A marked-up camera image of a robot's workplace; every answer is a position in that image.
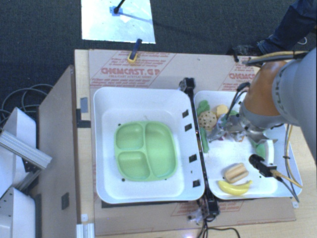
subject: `green divided plate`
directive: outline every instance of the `green divided plate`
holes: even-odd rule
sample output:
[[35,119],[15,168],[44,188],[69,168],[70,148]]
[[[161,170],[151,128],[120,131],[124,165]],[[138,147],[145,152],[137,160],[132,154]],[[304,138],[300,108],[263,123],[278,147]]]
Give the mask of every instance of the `green divided plate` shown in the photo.
[[173,135],[157,121],[122,124],[114,135],[114,154],[120,173],[133,181],[166,179],[177,168]]

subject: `yellow banana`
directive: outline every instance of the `yellow banana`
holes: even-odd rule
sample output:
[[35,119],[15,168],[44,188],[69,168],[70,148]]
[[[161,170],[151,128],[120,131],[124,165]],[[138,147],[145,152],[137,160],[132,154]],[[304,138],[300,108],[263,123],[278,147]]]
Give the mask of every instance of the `yellow banana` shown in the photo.
[[235,196],[239,196],[246,193],[249,190],[251,183],[252,181],[250,180],[244,184],[232,185],[223,180],[218,181],[218,185],[223,192],[231,194],[231,195],[235,195]]

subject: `carpeted floor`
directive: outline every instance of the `carpeted floor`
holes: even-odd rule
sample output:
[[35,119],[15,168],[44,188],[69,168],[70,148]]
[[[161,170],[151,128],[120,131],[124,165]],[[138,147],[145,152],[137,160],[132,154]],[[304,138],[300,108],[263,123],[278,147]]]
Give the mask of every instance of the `carpeted floor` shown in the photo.
[[[156,44],[142,50],[225,54],[270,35],[295,0],[150,1]],[[309,34],[308,43],[295,49],[315,46],[316,35]],[[82,40],[81,0],[0,0],[0,103],[16,89],[55,84],[74,64],[75,49],[132,47]]]

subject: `black connector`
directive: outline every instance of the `black connector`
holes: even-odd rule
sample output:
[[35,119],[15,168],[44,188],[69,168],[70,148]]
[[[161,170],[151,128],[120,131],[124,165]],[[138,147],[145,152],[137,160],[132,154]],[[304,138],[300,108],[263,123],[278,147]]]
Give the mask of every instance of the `black connector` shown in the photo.
[[277,166],[267,166],[265,163],[263,163],[264,159],[257,155],[257,154],[252,154],[249,157],[249,162],[251,165],[259,170],[260,174],[263,175],[264,177],[272,177],[273,174],[271,173],[271,170],[276,170]]

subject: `person's leg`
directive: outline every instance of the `person's leg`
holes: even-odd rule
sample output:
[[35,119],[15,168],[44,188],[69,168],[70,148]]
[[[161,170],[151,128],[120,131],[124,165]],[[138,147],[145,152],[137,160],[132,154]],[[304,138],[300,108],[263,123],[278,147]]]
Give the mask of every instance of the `person's leg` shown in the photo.
[[297,0],[286,11],[274,33],[258,43],[263,54],[291,50],[316,25],[317,0]]

